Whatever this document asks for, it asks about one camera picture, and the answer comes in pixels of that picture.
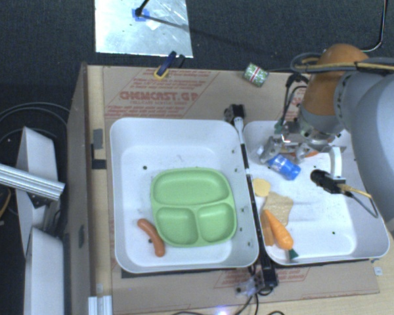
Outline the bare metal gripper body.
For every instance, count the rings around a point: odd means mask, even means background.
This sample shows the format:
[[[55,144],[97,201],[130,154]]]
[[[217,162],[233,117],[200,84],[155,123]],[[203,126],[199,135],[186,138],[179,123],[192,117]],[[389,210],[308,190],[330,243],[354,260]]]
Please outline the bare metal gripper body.
[[[316,129],[300,131],[298,127],[274,127],[269,137],[270,152],[323,152],[335,140]]]

